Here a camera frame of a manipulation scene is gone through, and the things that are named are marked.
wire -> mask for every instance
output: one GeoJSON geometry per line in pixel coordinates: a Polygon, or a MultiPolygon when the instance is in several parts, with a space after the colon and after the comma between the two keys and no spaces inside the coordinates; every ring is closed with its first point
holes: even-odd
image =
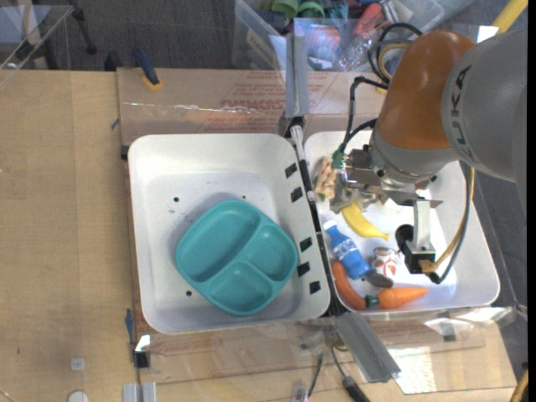
{"type": "Polygon", "coordinates": [[[449,274],[452,266],[454,265],[454,262],[456,261],[456,258],[458,256],[458,253],[460,252],[462,241],[465,237],[466,229],[467,229],[467,222],[469,220],[469,212],[471,210],[471,202],[472,197],[474,193],[474,187],[475,187],[475,176],[476,172],[473,167],[469,167],[467,169],[467,178],[466,178],[466,205],[463,211],[463,216],[461,218],[460,226],[458,227],[458,231],[454,235],[451,243],[448,245],[446,250],[443,252],[441,257],[434,263],[429,262],[428,260],[423,260],[422,263],[420,263],[420,266],[425,274],[430,277],[430,279],[435,282],[436,284],[442,283],[446,276],[449,274]],[[437,269],[443,263],[446,258],[452,253],[451,260],[449,261],[448,266],[446,267],[445,271],[443,272],[443,275],[439,277],[436,274],[437,269]]]}
{"type": "Polygon", "coordinates": [[[367,398],[365,393],[363,393],[363,391],[358,387],[355,380],[344,373],[341,364],[338,362],[333,345],[330,345],[330,349],[332,351],[333,361],[343,376],[343,387],[346,390],[346,393],[348,393],[348,396],[350,396],[355,402],[369,402],[369,398],[367,398]]]}
{"type": "Polygon", "coordinates": [[[317,385],[317,379],[318,379],[318,375],[320,375],[320,369],[322,369],[323,361],[324,361],[324,353],[322,352],[318,355],[317,371],[315,372],[315,376],[312,379],[311,387],[309,387],[307,397],[311,397],[312,392],[315,389],[315,385],[317,385]]]}
{"type": "Polygon", "coordinates": [[[330,349],[332,350],[333,361],[335,362],[335,365],[337,366],[337,368],[340,371],[340,373],[343,376],[343,378],[345,378],[346,374],[344,373],[343,368],[341,367],[341,364],[338,362],[337,355],[335,354],[335,349],[334,349],[333,345],[330,346],[330,349]]]}
{"type": "Polygon", "coordinates": [[[345,352],[350,351],[350,350],[348,349],[348,347],[346,347],[346,344],[344,344],[344,343],[333,343],[332,346],[333,346],[333,348],[335,348],[338,352],[345,353],[345,352]]]}
{"type": "Polygon", "coordinates": [[[370,84],[377,86],[379,88],[387,89],[387,85],[376,82],[375,80],[368,79],[364,76],[358,76],[353,80],[352,85],[350,86],[350,104],[349,104],[349,110],[348,110],[348,126],[346,128],[346,132],[344,134],[343,142],[339,145],[338,149],[333,154],[333,160],[332,160],[332,167],[333,168],[340,168],[342,165],[342,160],[344,156],[344,151],[346,149],[347,144],[352,140],[352,138],[360,131],[362,131],[365,128],[372,128],[376,124],[377,118],[374,118],[370,121],[366,121],[365,123],[358,126],[355,130],[352,131],[352,125],[353,125],[353,114],[354,114],[354,104],[355,104],[355,90],[359,85],[362,83],[370,84]]]}
{"type": "Polygon", "coordinates": [[[399,44],[410,43],[410,40],[408,39],[385,40],[385,38],[387,37],[387,34],[389,34],[389,32],[395,28],[408,29],[409,31],[411,31],[412,33],[418,36],[422,34],[422,32],[415,25],[412,25],[410,23],[392,23],[384,27],[382,33],[379,35],[379,38],[376,44],[374,46],[371,46],[368,49],[367,58],[368,58],[368,61],[369,61],[368,63],[370,64],[372,71],[387,85],[389,84],[390,76],[386,76],[385,73],[382,73],[382,71],[379,69],[379,64],[378,64],[381,47],[386,44],[392,44],[392,43],[399,43],[399,44]]]}
{"type": "Polygon", "coordinates": [[[399,43],[394,43],[394,44],[388,44],[388,45],[385,46],[385,48],[383,48],[380,51],[379,57],[378,57],[378,69],[379,69],[379,71],[381,72],[382,75],[384,75],[387,79],[389,79],[389,82],[391,81],[391,78],[393,76],[390,74],[390,72],[387,71],[387,69],[385,69],[385,64],[384,64],[385,55],[390,50],[393,50],[393,49],[406,49],[408,46],[410,46],[409,43],[404,41],[404,42],[399,42],[399,43]]]}
{"type": "Polygon", "coordinates": [[[523,395],[527,391],[527,388],[528,388],[528,368],[525,369],[525,371],[523,372],[523,375],[521,376],[521,379],[518,382],[518,385],[516,385],[516,388],[513,391],[510,402],[521,402],[521,400],[523,400],[523,395]]]}

metal bracket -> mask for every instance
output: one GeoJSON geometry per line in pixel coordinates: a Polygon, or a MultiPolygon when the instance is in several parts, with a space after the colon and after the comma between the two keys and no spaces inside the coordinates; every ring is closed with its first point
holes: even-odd
{"type": "Polygon", "coordinates": [[[142,335],[134,348],[134,368],[149,368],[151,366],[151,335],[142,335]]]}
{"type": "Polygon", "coordinates": [[[382,193],[381,178],[370,167],[370,157],[363,149],[353,149],[346,161],[346,185],[368,193],[382,193]]]}
{"type": "Polygon", "coordinates": [[[357,201],[359,191],[346,187],[344,176],[342,173],[337,173],[335,179],[334,197],[329,200],[329,208],[336,214],[342,209],[357,201]]]}
{"type": "Polygon", "coordinates": [[[334,321],[338,334],[349,348],[353,360],[370,383],[386,383],[400,373],[398,364],[359,312],[346,312],[335,317],[334,321]]]}
{"type": "Polygon", "coordinates": [[[122,402],[157,402],[157,384],[125,384],[122,402]]]}
{"type": "Polygon", "coordinates": [[[307,47],[305,38],[286,36],[285,117],[304,116],[309,111],[307,47]]]}
{"type": "Polygon", "coordinates": [[[413,204],[413,239],[408,241],[410,250],[434,250],[430,241],[430,202],[418,199],[413,204]]]}

black cable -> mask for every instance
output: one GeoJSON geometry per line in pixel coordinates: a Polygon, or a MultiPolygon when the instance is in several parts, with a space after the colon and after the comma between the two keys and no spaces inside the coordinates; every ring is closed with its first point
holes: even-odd
{"type": "Polygon", "coordinates": [[[343,343],[339,343],[339,344],[334,343],[333,348],[335,348],[338,352],[342,352],[342,353],[347,353],[348,351],[350,351],[347,347],[345,347],[343,343]]]}
{"type": "Polygon", "coordinates": [[[320,353],[318,355],[317,371],[315,372],[315,376],[312,379],[311,387],[309,387],[307,397],[311,397],[312,392],[315,389],[315,385],[317,384],[318,375],[320,375],[320,369],[322,369],[323,361],[324,361],[324,353],[322,352],[322,353],[320,353]]]}
{"type": "Polygon", "coordinates": [[[358,384],[355,382],[355,380],[344,373],[341,364],[337,360],[337,355],[335,354],[333,345],[330,346],[330,349],[332,350],[333,361],[343,376],[343,387],[346,390],[346,393],[348,393],[348,396],[350,396],[350,398],[352,398],[352,400],[355,402],[370,402],[367,395],[358,387],[358,384]]]}
{"type": "Polygon", "coordinates": [[[344,373],[343,368],[341,367],[341,364],[337,360],[337,355],[335,354],[335,349],[333,348],[333,345],[330,347],[330,349],[332,350],[333,361],[335,362],[335,365],[337,366],[343,378],[345,378],[346,374],[344,373]]]}
{"type": "Polygon", "coordinates": [[[389,84],[391,81],[387,76],[385,76],[380,70],[379,70],[379,54],[378,58],[374,62],[372,59],[372,55],[375,50],[379,50],[382,46],[385,46],[386,44],[410,44],[411,40],[401,39],[401,40],[382,40],[381,42],[376,42],[373,44],[370,48],[368,48],[367,52],[367,58],[368,63],[370,64],[370,68],[374,72],[375,75],[377,75],[386,85],[389,84]]]}
{"type": "MultiPolygon", "coordinates": [[[[389,79],[379,71],[378,69],[378,60],[379,60],[379,52],[380,52],[380,48],[385,45],[385,44],[388,44],[387,40],[384,40],[385,37],[387,36],[387,34],[395,29],[395,28],[405,28],[405,29],[408,29],[409,31],[411,31],[412,33],[414,34],[417,34],[418,36],[420,36],[422,34],[422,31],[420,31],[415,25],[412,25],[410,23],[392,23],[390,25],[387,25],[386,27],[384,27],[382,33],[379,35],[379,38],[378,38],[378,41],[376,42],[376,45],[369,48],[367,50],[367,58],[368,58],[368,63],[370,64],[370,68],[372,69],[372,71],[374,72],[375,75],[377,75],[385,84],[389,84],[389,79]],[[374,63],[373,61],[373,53],[376,53],[376,62],[374,63]]],[[[390,40],[389,42],[397,42],[397,43],[403,43],[403,42],[406,42],[407,40],[399,40],[399,41],[395,41],[395,40],[390,40]]]]}
{"type": "Polygon", "coordinates": [[[364,124],[361,124],[358,126],[354,131],[352,130],[353,125],[353,103],[355,103],[355,90],[356,88],[361,85],[362,83],[377,86],[378,88],[387,89],[387,85],[376,82],[375,80],[371,80],[369,78],[366,78],[364,76],[358,76],[353,80],[352,85],[350,86],[350,108],[348,111],[348,126],[346,128],[346,134],[344,135],[344,140],[339,146],[339,151],[344,154],[344,150],[346,149],[346,146],[348,142],[354,137],[359,131],[363,130],[364,128],[371,127],[371,123],[375,123],[375,119],[372,121],[367,121],[364,124]]]}
{"type": "Polygon", "coordinates": [[[469,212],[471,210],[471,198],[472,198],[471,186],[469,184],[469,181],[466,179],[466,207],[463,211],[463,217],[461,221],[462,222],[461,224],[463,225],[463,231],[461,232],[460,239],[458,240],[458,243],[456,244],[456,247],[454,248],[454,251],[452,252],[451,260],[449,260],[449,263],[446,266],[446,269],[445,269],[445,272],[443,272],[443,275],[439,277],[435,272],[433,272],[428,276],[430,277],[430,280],[432,280],[434,283],[438,285],[441,284],[446,279],[450,270],[452,269],[452,266],[454,266],[454,262],[456,262],[458,253],[460,252],[461,244],[463,243],[463,239],[465,238],[465,234],[466,234],[467,221],[469,220],[469,212]]]}

teal plate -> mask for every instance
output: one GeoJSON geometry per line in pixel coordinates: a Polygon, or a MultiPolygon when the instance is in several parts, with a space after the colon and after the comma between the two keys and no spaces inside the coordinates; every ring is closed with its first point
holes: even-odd
{"type": "Polygon", "coordinates": [[[205,212],[175,250],[175,265],[184,279],[236,316],[268,306],[297,264],[296,246],[286,232],[238,199],[221,201],[205,212]]]}

wooden surface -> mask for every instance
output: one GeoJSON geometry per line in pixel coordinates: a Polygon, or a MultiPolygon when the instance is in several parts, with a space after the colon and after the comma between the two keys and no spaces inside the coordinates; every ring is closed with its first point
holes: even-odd
{"type": "MultiPolygon", "coordinates": [[[[132,280],[117,97],[106,72],[21,71],[0,90],[0,390],[15,402],[77,389],[121,401],[138,380],[124,322],[132,280]],[[84,369],[72,370],[80,357],[84,369]]],[[[391,380],[363,391],[372,401],[508,401],[500,332],[482,334],[477,347],[434,353],[442,385],[474,390],[404,396],[391,380]],[[483,389],[490,383],[501,388],[483,389]]],[[[354,363],[344,368],[360,377],[354,363]]],[[[157,400],[290,400],[313,369],[160,384],[157,400]]],[[[316,389],[313,401],[349,400],[330,364],[316,389]]]]}

